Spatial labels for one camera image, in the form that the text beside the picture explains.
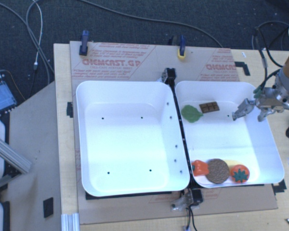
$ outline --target toy tomato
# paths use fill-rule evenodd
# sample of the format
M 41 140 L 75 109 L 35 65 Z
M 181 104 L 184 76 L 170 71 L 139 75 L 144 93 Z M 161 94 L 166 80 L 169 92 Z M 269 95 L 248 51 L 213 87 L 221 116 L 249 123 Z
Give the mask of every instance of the toy tomato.
M 233 181 L 243 183 L 249 179 L 250 171 L 246 166 L 237 164 L 230 169 L 230 176 Z
M 208 164 L 200 160 L 192 162 L 193 175 L 207 175 L 209 173 Z

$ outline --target blue clamp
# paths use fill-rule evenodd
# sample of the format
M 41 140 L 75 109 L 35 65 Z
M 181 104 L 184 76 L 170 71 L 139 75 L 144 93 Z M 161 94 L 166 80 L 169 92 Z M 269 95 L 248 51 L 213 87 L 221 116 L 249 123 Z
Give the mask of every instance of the blue clamp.
M 180 48 L 178 49 L 178 57 L 180 59 L 185 58 L 185 45 L 186 45 L 186 40 L 183 35 L 180 37 Z
M 82 55 L 82 56 L 87 55 L 87 53 L 88 53 L 88 46 L 87 46 L 88 39 L 89 39 L 89 31 L 83 30 L 81 38 L 80 38 L 81 46 L 79 49 L 79 55 Z

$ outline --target robotic arm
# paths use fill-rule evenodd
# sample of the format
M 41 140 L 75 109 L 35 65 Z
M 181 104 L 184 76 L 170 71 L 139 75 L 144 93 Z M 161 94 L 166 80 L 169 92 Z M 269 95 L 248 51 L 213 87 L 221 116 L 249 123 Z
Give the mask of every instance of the robotic arm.
M 261 88 L 254 91 L 254 100 L 245 99 L 238 109 L 232 113 L 235 121 L 237 118 L 247 115 L 256 106 L 260 109 L 258 121 L 263 121 L 268 115 L 289 110 L 289 57 L 281 69 L 271 74 L 275 75 L 275 83 L 272 87 Z

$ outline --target toy hamburger patty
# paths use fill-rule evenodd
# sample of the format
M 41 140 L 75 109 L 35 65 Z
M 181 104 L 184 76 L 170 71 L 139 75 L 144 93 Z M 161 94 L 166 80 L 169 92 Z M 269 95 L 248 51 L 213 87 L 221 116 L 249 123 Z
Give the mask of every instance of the toy hamburger patty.
M 230 175 L 227 163 L 221 159 L 211 159 L 208 162 L 209 173 L 207 179 L 215 184 L 226 181 Z

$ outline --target white tray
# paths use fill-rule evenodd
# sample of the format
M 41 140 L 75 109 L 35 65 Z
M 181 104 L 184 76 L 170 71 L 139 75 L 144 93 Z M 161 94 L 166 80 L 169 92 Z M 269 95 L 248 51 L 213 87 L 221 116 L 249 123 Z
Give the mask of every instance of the white tray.
M 76 99 L 87 193 L 102 197 L 187 187 L 190 174 L 169 86 L 85 81 Z
M 234 160 L 250 170 L 245 185 L 282 181 L 284 168 L 269 124 L 257 120 L 260 110 L 255 107 L 247 116 L 232 119 L 232 112 L 245 98 L 253 100 L 254 90 L 245 82 L 182 81 L 176 85 L 180 110 L 189 104 L 201 112 L 199 105 L 210 102 L 217 102 L 220 108 L 204 113 L 195 123 L 182 118 L 191 163 L 214 158 Z M 230 178 L 222 184 L 214 184 L 205 176 L 194 179 L 206 188 L 242 185 Z

